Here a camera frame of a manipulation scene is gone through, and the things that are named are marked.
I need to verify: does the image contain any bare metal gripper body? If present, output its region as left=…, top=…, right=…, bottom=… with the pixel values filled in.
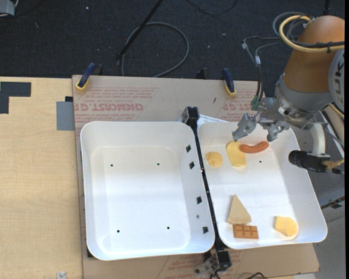
left=255, top=96, right=314, bottom=128

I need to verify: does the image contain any orange toy sausage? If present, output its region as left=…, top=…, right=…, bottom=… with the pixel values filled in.
left=238, top=141, right=270, bottom=154

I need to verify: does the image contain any yellow oval toy bread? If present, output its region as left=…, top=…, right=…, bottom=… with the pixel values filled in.
left=226, top=141, right=247, bottom=168

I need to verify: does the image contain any white paper slip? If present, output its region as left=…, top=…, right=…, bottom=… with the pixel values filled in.
left=198, top=114, right=230, bottom=124

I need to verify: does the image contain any small yellow round toy food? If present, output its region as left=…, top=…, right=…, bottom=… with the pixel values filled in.
left=205, top=151, right=223, bottom=169

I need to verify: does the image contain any white plastic tray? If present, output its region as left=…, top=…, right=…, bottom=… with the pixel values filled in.
left=197, top=121, right=329, bottom=251
left=80, top=120, right=216, bottom=262

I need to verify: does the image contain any brown cardboard board, red print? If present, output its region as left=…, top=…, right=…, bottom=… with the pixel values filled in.
left=72, top=74, right=321, bottom=279

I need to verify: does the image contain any tan toy pizza slice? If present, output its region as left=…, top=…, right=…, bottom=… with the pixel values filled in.
left=227, top=194, right=252, bottom=226

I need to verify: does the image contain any yellow ridged toy food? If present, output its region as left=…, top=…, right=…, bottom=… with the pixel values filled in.
left=273, top=215, right=300, bottom=238

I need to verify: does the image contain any brown toy biscuit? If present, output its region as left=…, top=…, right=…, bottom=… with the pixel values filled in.
left=232, top=224, right=259, bottom=240

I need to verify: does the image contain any black cylinder on white bracket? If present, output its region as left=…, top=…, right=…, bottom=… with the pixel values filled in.
left=288, top=121, right=333, bottom=173

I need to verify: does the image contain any black block with wires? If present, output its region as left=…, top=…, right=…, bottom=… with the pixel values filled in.
left=215, top=249, right=232, bottom=271
left=181, top=106, right=201, bottom=125

